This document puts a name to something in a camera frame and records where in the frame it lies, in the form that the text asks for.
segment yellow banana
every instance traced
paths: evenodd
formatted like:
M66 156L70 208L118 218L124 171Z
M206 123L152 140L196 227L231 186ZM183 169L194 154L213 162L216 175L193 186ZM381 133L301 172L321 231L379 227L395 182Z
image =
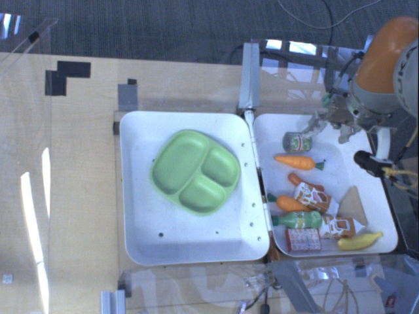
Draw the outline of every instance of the yellow banana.
M341 238L338 240L340 250L360 250L372 245L376 239L382 236L382 232L375 234L363 234L351 238Z

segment white cable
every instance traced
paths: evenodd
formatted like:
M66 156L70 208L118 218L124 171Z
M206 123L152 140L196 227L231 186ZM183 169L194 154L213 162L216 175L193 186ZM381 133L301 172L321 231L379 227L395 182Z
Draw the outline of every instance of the white cable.
M278 3L280 4L280 6L281 6L281 8L282 9L284 9L284 11L286 11L292 18L294 18L294 19L296 19L298 22L300 22L300 23L302 23L302 24L304 24L304 25L306 25L306 26L308 26L308 27L311 27L311 28L314 28L314 29L320 29L320 30L324 30L324 29L330 29L330 28L334 28L334 27L336 27L336 26L338 26L339 24L341 24L343 21L345 21L349 16L351 16L353 13L355 13L355 12L357 12L357 11L359 11L359 10L361 10L361 9L364 9L364 8L367 8L367 7L370 7L370 6L373 6L373 5L375 5L375 4L377 4L377 3L379 3L379 2L381 2L381 1L383 1L383 0L377 0L377 1L375 1L375 2L373 2L373 3L369 3L368 5L365 5L365 6L362 6L362 7L359 7L359 8L356 8L356 9L354 9L353 11L351 11L351 12L349 12L341 21L339 21L339 22L337 22L337 23L335 23L335 24L332 24L331 26L327 26L327 27L318 27L318 26L313 26L312 24L308 24L308 23L306 23L305 21L303 21L303 20L301 20L301 19L299 19L299 18L297 18L293 13L291 13L289 10L287 10L282 4L281 4L281 1L280 0L277 0L278 1Z

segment table surface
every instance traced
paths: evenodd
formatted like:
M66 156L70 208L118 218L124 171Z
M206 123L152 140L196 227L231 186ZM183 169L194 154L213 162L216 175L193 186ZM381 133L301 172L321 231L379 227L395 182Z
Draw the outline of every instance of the table surface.
M90 77L67 77L66 96L46 96L45 71L57 71L58 61L88 62ZM3 277L13 275L11 284L3 281L1 286L0 311L43 310L22 207L20 176L27 171L48 274L50 313L98 312L100 292L116 290L119 277L128 270L135 280L135 296L127 299L127 313L141 313L143 308L148 313L232 313L237 301L254 298L255 290L246 288L243 280L259 262L145 268L130 261L123 243L120 160L113 133L118 86L128 79L137 80L140 109L233 113L241 74L237 65L38 54L25 55L13 65L0 86L6 115L1 163L8 169L0 182L5 192L0 270ZM261 113L312 113L324 94L321 69L286 68L271 61L261 67L260 85ZM49 217L41 169L46 147L52 178ZM381 305L371 284L360 288L364 281L351 281L361 308L368 312ZM321 303L325 289L313 295ZM290 310L283 291L269 296L271 307ZM252 310L257 313L259 307Z

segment power outlet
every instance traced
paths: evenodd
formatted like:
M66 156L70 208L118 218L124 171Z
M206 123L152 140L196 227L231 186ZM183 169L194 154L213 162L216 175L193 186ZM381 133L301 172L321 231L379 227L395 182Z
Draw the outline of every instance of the power outlet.
M3 284L11 284L13 283L13 274L4 274L3 275Z

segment orange carrot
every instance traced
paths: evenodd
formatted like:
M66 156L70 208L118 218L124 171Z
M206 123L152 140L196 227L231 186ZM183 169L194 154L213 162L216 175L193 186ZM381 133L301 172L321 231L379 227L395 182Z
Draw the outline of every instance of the orange carrot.
M324 191L325 188L322 185L316 185L316 184L310 184L304 180L302 180L298 175L296 175L295 173L291 172L290 174L288 174L288 180L294 185L294 186L298 186L298 184L300 183L306 183L309 184L310 186L313 186L315 189L319 190L319 191Z
M315 163L311 157L308 156L294 156L294 155L284 155L284 156L275 156L275 160L294 167L295 169L300 170L311 170L313 168L322 170L324 163Z
M276 205L278 208L286 212L311 212L312 209L308 208L296 199L289 196L278 196L276 198Z

